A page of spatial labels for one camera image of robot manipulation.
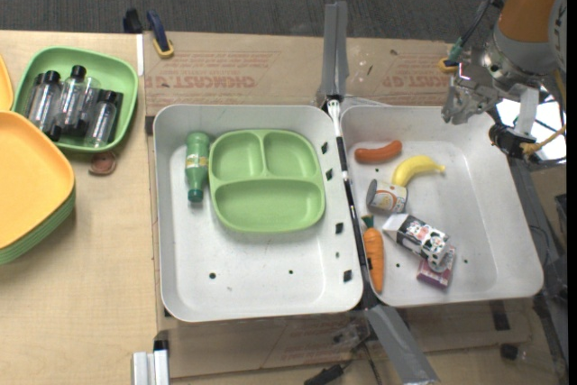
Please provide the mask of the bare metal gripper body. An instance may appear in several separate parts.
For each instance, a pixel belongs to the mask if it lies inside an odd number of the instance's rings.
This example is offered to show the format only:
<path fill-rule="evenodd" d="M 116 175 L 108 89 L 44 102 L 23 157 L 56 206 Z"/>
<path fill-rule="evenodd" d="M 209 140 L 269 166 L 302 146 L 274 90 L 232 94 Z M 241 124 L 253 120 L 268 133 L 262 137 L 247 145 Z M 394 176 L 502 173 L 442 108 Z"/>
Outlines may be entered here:
<path fill-rule="evenodd" d="M 541 90 L 548 75 L 548 46 L 544 43 L 485 43 L 465 50 L 455 44 L 451 61 L 454 100 L 519 100 L 528 89 Z"/>

